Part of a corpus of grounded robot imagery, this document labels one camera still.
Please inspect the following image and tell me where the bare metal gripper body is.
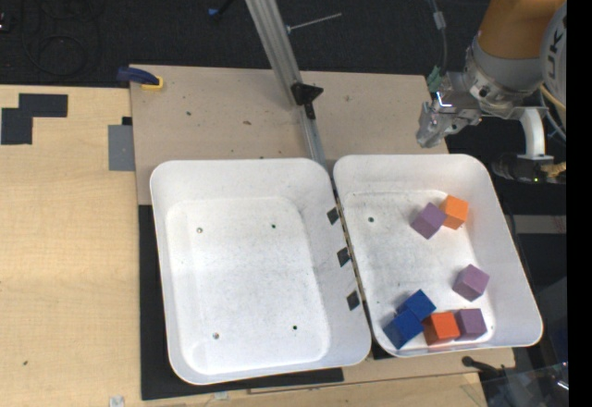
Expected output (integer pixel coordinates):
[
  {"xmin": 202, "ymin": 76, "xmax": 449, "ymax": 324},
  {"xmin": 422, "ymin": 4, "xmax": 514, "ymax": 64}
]
[{"xmin": 425, "ymin": 69, "xmax": 529, "ymax": 121}]

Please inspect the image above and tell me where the orange cube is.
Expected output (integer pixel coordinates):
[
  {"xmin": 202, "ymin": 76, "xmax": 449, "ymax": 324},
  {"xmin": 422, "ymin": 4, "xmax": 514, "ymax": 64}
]
[
  {"xmin": 421, "ymin": 311, "xmax": 463, "ymax": 347},
  {"xmin": 438, "ymin": 194, "xmax": 471, "ymax": 231}
]

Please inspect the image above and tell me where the purple cube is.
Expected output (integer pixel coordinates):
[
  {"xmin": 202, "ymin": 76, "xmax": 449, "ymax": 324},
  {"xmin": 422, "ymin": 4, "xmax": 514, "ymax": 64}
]
[
  {"xmin": 451, "ymin": 263, "xmax": 491, "ymax": 303},
  {"xmin": 410, "ymin": 202, "xmax": 448, "ymax": 241},
  {"xmin": 454, "ymin": 307, "xmax": 488, "ymax": 341}
]

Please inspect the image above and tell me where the white plastic tray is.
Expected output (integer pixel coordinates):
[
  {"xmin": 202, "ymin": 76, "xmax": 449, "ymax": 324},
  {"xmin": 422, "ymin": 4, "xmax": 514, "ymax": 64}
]
[
  {"xmin": 332, "ymin": 153, "xmax": 544, "ymax": 359},
  {"xmin": 148, "ymin": 156, "xmax": 373, "ymax": 387}
]

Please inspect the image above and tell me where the blue cube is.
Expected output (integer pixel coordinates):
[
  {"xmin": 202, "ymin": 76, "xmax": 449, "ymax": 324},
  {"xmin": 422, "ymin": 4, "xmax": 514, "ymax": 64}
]
[
  {"xmin": 382, "ymin": 308, "xmax": 426, "ymax": 351},
  {"xmin": 396, "ymin": 288, "xmax": 438, "ymax": 323}
]

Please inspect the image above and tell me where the brown cardboard board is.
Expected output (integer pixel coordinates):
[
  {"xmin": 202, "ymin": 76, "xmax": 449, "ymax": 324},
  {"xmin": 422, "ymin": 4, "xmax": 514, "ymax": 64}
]
[{"xmin": 128, "ymin": 64, "xmax": 516, "ymax": 396}]

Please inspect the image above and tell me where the black cylinder on white bracket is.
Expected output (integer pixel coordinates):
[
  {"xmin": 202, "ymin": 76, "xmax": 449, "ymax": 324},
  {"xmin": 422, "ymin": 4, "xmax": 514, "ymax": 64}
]
[{"xmin": 490, "ymin": 105, "xmax": 568, "ymax": 185}]

